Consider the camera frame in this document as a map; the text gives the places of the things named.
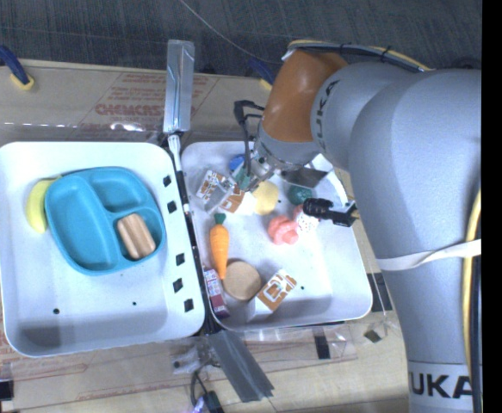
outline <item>white strap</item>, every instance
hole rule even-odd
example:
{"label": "white strap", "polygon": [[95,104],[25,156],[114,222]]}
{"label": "white strap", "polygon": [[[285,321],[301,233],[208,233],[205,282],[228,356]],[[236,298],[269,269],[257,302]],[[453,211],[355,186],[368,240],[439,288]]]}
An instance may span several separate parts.
{"label": "white strap", "polygon": [[377,259],[379,268],[383,271],[403,271],[413,269],[423,263],[433,262],[450,257],[475,257],[482,252],[482,239],[476,239],[471,242],[459,243],[448,248],[443,248],[438,251],[419,252],[396,258],[381,258]]}

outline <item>green ball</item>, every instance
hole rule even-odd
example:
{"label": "green ball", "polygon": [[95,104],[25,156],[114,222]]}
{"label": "green ball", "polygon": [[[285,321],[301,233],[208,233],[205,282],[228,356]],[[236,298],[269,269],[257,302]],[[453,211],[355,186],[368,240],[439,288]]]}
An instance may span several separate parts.
{"label": "green ball", "polygon": [[298,187],[291,185],[288,189],[287,198],[293,205],[300,205],[304,200],[312,197],[312,190],[310,188]]}

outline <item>dark gray floor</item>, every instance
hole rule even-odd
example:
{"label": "dark gray floor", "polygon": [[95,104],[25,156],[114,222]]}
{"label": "dark gray floor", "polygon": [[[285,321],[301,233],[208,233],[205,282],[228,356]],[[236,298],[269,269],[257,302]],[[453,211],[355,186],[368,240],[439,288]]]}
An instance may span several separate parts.
{"label": "dark gray floor", "polygon": [[164,69],[168,39],[195,42],[195,68],[279,69],[314,38],[391,46],[436,68],[481,60],[482,0],[0,0],[0,45],[27,59]]}

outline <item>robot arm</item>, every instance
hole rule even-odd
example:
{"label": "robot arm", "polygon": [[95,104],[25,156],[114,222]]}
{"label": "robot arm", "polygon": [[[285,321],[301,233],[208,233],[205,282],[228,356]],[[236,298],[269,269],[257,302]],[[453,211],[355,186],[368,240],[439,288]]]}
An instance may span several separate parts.
{"label": "robot arm", "polygon": [[298,50],[273,85],[254,146],[247,189],[318,153],[350,173],[399,315],[412,413],[473,411],[463,260],[411,266],[465,241],[480,138],[480,71],[348,65],[335,53]]}

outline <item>white wire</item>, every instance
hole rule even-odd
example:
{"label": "white wire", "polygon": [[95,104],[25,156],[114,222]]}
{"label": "white wire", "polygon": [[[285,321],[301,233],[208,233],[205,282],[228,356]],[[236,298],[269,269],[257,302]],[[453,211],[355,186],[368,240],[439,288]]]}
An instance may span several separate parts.
{"label": "white wire", "polygon": [[218,35],[219,37],[221,37],[221,39],[227,41],[229,44],[231,44],[233,47],[235,47],[236,49],[239,49],[241,52],[243,53],[246,53],[247,55],[250,55],[252,56],[253,58],[255,59],[259,59],[260,61],[263,61],[264,63],[268,63],[268,64],[271,64],[271,65],[279,65],[281,63],[280,62],[277,62],[277,61],[269,61],[269,60],[266,60],[266,59],[261,59],[260,57],[258,57],[257,55],[255,55],[254,53],[252,52],[249,52],[247,51],[246,49],[244,49],[243,47],[241,47],[240,45],[238,45],[237,43],[234,43],[232,40],[230,40],[229,38],[227,38],[222,32],[218,31],[218,29],[216,29],[214,26],[212,26],[209,22],[207,22],[203,17],[201,17],[193,8],[191,8],[186,2],[185,0],[177,0],[178,2],[180,2],[189,12],[191,12],[191,14],[193,14],[195,17],[197,17],[197,19],[199,19],[207,28],[209,28],[211,31],[213,31],[216,35]]}

